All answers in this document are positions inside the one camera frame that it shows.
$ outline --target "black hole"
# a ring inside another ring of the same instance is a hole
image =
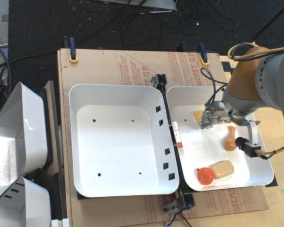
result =
[[[172,180],[172,179],[175,179],[175,174],[174,173],[169,174],[169,180]]]
[[[24,184],[21,184],[21,183],[16,183],[16,184],[21,186],[21,187],[24,187]]]
[[[169,167],[169,163],[166,162],[166,163],[163,163],[163,170],[167,169]]]
[[[16,192],[16,193],[20,192],[20,191],[17,190],[17,189],[11,189],[11,191],[12,191],[12,192]]]

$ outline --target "white plastic tray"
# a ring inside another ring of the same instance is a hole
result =
[[[213,87],[172,87],[167,99],[172,121],[177,121],[183,148],[179,149],[181,165],[186,183],[196,191],[227,189],[266,185],[272,182],[274,173],[269,160],[249,158],[238,148],[224,149],[224,141],[229,135],[229,126],[236,127],[236,137],[249,138],[246,126],[234,123],[214,125],[211,129],[200,129],[193,113],[204,110],[204,103],[213,94]],[[265,150],[258,131],[258,143]],[[215,179],[210,185],[201,185],[197,179],[197,169],[210,167],[219,161],[229,160],[234,165],[234,173]]]
[[[0,197],[0,227],[49,227],[48,191],[20,177]]]
[[[74,184],[85,197],[170,194],[178,169],[163,96],[146,86],[69,92]]]
[[[19,82],[0,111],[0,196],[20,176],[43,167],[46,158],[43,100]]]

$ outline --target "wire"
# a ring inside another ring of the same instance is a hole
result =
[[[6,62],[7,69],[8,69],[8,83],[7,83],[7,85],[8,85],[8,93],[7,94],[4,93],[4,95],[6,97],[9,97],[9,95],[11,93],[11,74],[10,74],[9,60],[7,59],[7,57],[6,57],[5,53],[4,53],[4,51],[2,50],[2,48],[0,48],[0,53],[2,54],[2,56],[3,56],[3,58],[4,58],[5,62]]]
[[[0,48],[6,48],[9,44],[0,44]]]
[[[205,107],[208,107],[208,106],[211,106],[211,105],[214,103],[216,94],[217,94],[219,91],[221,91],[224,87],[226,87],[226,86],[228,85],[228,83],[215,80],[215,79],[213,78],[213,75],[211,74],[211,72],[210,72],[207,68],[205,68],[205,67],[202,67],[200,71],[201,71],[201,74],[202,74],[203,76],[205,76],[206,78],[210,79],[210,80],[213,82],[213,94],[212,94],[212,96],[208,99],[208,101],[205,103]],[[220,86],[218,89],[216,89],[216,85],[215,85],[216,82],[217,82],[217,83],[222,83],[223,85]]]
[[[173,10],[165,10],[165,11],[150,11],[149,13],[170,13]]]
[[[190,225],[190,223],[188,222],[188,220],[184,217],[184,215],[182,214],[182,212],[180,212],[180,216],[182,217],[182,219],[188,224],[189,227],[192,227]]]
[[[277,153],[281,153],[284,151],[284,146],[277,149],[277,150],[273,150],[273,151],[262,151],[262,150],[255,150],[255,153],[257,154],[258,157],[261,157],[263,159],[270,159],[272,156],[276,155]]]
[[[207,12],[208,17],[209,17],[218,27],[220,27],[221,29],[226,30],[226,31],[233,31],[233,30],[237,29],[238,24],[237,24],[233,19],[231,19],[230,17],[227,17],[227,16],[223,15],[223,14],[217,9],[218,3],[219,3],[220,0],[217,0],[217,4],[216,4],[216,5],[212,4],[209,0],[207,0],[207,1],[208,1],[208,3],[213,7],[213,9],[212,9],[211,11],[214,11],[214,10],[217,11],[223,18],[226,18],[226,19],[230,20],[230,21],[234,24],[234,27],[233,27],[233,28],[225,28],[225,27],[219,25],[219,24],[210,16],[209,12]]]
[[[95,31],[94,33],[92,33],[90,36],[88,36],[87,38],[85,38],[85,39],[79,41],[78,43],[76,43],[76,45],[79,45],[79,44],[85,42],[86,40],[90,39],[91,37],[93,37],[93,36],[95,36],[96,34],[98,34],[99,32],[101,32],[107,25],[109,25],[111,22],[113,22],[116,18],[118,18],[118,17],[122,14],[123,10],[124,10],[125,8],[127,8],[127,6],[129,5],[130,1],[131,1],[131,0],[128,1],[128,3],[126,4],[125,7],[122,7],[122,9],[119,11],[119,13],[118,13],[116,16],[114,16],[111,20],[109,20],[107,23],[105,23],[100,29],[98,29],[97,31]],[[3,71],[6,69],[8,63],[9,63],[9,64],[12,64],[12,63],[14,63],[14,62],[16,62],[16,61],[19,61],[19,60],[23,60],[23,59],[27,59],[27,58],[33,58],[33,57],[39,57],[39,56],[46,56],[46,55],[56,54],[56,53],[57,53],[57,51],[54,51],[54,52],[47,52],[47,53],[41,53],[41,54],[35,54],[35,55],[28,55],[28,56],[23,56],[23,57],[20,57],[20,58],[16,58],[16,59],[14,59],[14,60],[12,60],[12,61],[10,61],[10,62],[6,61],[5,63],[0,64],[0,68],[1,68],[1,67],[4,67],[4,68],[2,69],[2,71],[1,71],[1,75],[3,75]]]
[[[170,227],[170,226],[171,226],[171,224],[175,221],[177,214],[178,214],[178,213],[175,213],[174,217],[172,218],[172,220],[170,221],[170,223],[169,223],[168,225],[166,225],[166,227]]]
[[[172,225],[172,223],[175,221],[176,216],[180,215],[182,217],[182,219],[188,224],[189,227],[192,227],[191,224],[188,222],[188,220],[184,217],[184,215],[182,214],[183,210],[175,213],[174,217],[172,218],[172,220],[170,221],[170,223],[168,225],[166,225],[166,227],[170,227]]]
[[[174,30],[171,30],[171,31],[168,31],[168,32],[165,32],[165,33],[163,33],[163,28],[162,28],[162,26],[160,25],[160,23],[159,23],[159,20],[160,21],[163,21],[160,17],[157,17],[157,21],[156,21],[156,23],[157,23],[157,25],[158,25],[158,27],[159,27],[159,32],[156,32],[156,34],[154,35],[154,36],[152,36],[152,37],[147,37],[147,39],[142,39],[142,40],[137,40],[136,42],[134,42],[134,43],[131,43],[131,42],[128,42],[128,41],[126,41],[126,39],[125,39],[125,36],[128,36],[128,31],[130,31],[130,28],[131,27],[133,27],[133,21],[135,20],[135,19],[137,19],[138,18],[138,16],[139,15],[145,15],[145,14],[150,14],[150,13],[152,13],[152,14],[155,14],[155,13],[157,13],[156,11],[155,12],[147,12],[147,13],[144,13],[144,12],[142,12],[142,13],[139,13],[139,14],[133,14],[133,16],[131,17],[131,15],[128,15],[128,20],[126,20],[126,21],[124,21],[123,23],[122,23],[122,26],[121,26],[121,39],[117,39],[115,36],[113,36],[112,34],[111,34],[111,31],[112,31],[112,29],[111,29],[111,27],[110,27],[110,29],[109,29],[109,31],[108,31],[108,34],[109,34],[109,36],[113,39],[113,40],[115,40],[116,42],[118,42],[118,43],[121,43],[121,44],[124,44],[128,49],[130,49],[130,50],[132,50],[133,49],[133,46],[135,46],[135,45],[138,45],[138,44],[142,44],[142,43],[144,43],[144,42],[149,42],[150,40],[154,40],[154,39],[156,39],[156,38],[158,38],[159,39],[159,42],[158,42],[158,46],[157,46],[157,48],[155,49],[155,50],[158,50],[159,49],[159,47],[160,47],[160,41],[161,41],[161,38],[163,37],[163,36],[166,36],[166,35],[170,35],[170,34],[172,34],[172,33],[175,33],[175,32],[179,32],[179,31],[181,31],[182,33],[184,33],[184,34],[186,34],[186,35],[195,35],[196,33],[198,33],[199,32],[199,29],[200,29],[200,26],[198,26],[199,25],[199,21],[198,21],[198,18],[199,17],[201,17],[201,16],[203,16],[203,15],[208,15],[210,12],[212,12],[212,11],[214,11],[215,9],[216,9],[216,7],[218,6],[218,4],[219,4],[219,0],[216,0],[216,3],[215,4],[213,4],[212,2],[210,2],[209,0],[207,0],[210,4],[211,4],[211,9],[210,10],[208,10],[208,11],[204,11],[204,9],[202,8],[202,10],[200,10],[200,9],[197,9],[197,8],[194,8],[194,7],[189,7],[189,6],[186,6],[187,8],[189,8],[189,11],[185,11],[185,10],[183,10],[183,12],[182,13],[180,13],[180,12],[178,12],[178,16],[176,16],[176,18],[177,18],[177,21],[178,21],[178,25],[177,25],[177,28],[176,29],[174,29]],[[197,27],[195,28],[194,26],[193,27],[191,27],[190,25],[191,24],[194,24],[194,25],[197,25]],[[231,29],[226,29],[226,28],[223,28],[224,30],[234,30],[235,28],[236,28],[236,26],[237,25],[235,25],[235,27],[233,27],[233,28],[231,28]]]
[[[279,48],[275,48],[275,49],[268,49],[268,50],[264,50],[264,51],[260,51],[260,52],[255,52],[255,53],[250,53],[250,54],[245,54],[242,56],[235,56],[235,51],[236,49],[243,47],[243,46],[250,46],[250,47],[257,47],[258,45],[256,44],[252,44],[252,43],[241,43],[241,44],[237,44],[233,47],[231,47],[228,52],[227,52],[227,57],[234,60],[234,61],[249,61],[249,60],[254,60],[254,59],[258,59],[261,57],[265,57],[267,55],[271,55],[271,54],[277,54],[277,53],[283,53],[284,52],[284,47],[279,47]]]

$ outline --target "yellow clamp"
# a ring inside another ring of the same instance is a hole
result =
[[[204,66],[209,65],[209,61],[207,60],[207,62],[204,62],[203,59],[202,59],[202,56],[200,56],[200,61],[201,61],[202,65],[204,65]]]
[[[76,58],[74,60],[71,58],[71,53],[68,53],[68,57],[69,57],[71,63],[75,64],[75,63],[78,62],[78,55],[77,55],[77,53],[76,53]]]

